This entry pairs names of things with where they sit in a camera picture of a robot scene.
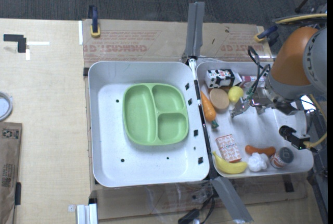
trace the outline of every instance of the table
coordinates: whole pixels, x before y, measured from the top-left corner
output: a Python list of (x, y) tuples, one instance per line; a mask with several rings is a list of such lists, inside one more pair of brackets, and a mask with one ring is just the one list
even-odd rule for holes
[[(6, 121), (23, 124), (18, 178), (22, 193), (15, 223), (75, 223), (73, 209), (88, 203), (91, 174), (79, 24), (0, 20), (3, 34), (22, 34), (28, 42), (49, 42), (30, 45), (30, 60), (17, 53), (16, 43), (1, 40), (0, 44), (0, 90), (12, 96), (14, 107)], [(257, 223), (320, 223), (312, 188), (306, 182), (304, 187), (303, 199), (251, 204), (249, 213)], [(103, 223), (156, 221), (141, 216)], [(210, 221), (234, 223), (225, 208), (217, 210)]]

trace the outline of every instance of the white crumpled object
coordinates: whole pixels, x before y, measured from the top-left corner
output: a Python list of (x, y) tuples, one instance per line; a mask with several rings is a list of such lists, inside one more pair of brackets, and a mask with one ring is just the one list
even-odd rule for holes
[(265, 154), (253, 153), (249, 157), (248, 167), (253, 172), (258, 172), (267, 168), (268, 157)]

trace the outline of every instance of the yellow ball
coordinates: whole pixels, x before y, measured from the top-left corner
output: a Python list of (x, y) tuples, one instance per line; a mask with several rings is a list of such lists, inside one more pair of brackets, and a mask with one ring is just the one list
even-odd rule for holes
[(228, 92), (229, 100), (233, 103), (236, 103), (243, 95), (244, 91), (239, 86), (232, 86)]

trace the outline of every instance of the toy banana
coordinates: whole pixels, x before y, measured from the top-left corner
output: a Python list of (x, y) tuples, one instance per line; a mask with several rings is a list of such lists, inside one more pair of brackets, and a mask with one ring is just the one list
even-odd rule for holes
[(248, 166), (248, 164), (243, 161), (236, 162), (236, 163), (230, 163), (230, 162), (224, 160), (219, 155), (217, 155), (217, 153), (215, 151), (213, 152), (213, 155), (215, 157), (215, 165), (216, 165), (217, 169), (226, 174), (242, 173)]

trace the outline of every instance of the toy carrot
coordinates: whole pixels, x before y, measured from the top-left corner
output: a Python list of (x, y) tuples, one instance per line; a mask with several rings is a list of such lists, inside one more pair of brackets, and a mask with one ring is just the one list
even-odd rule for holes
[(206, 118), (206, 120), (212, 123), (212, 129), (216, 129), (219, 126), (219, 124), (215, 120), (216, 111), (207, 96), (205, 96), (202, 91), (200, 91), (200, 93), (204, 117)]

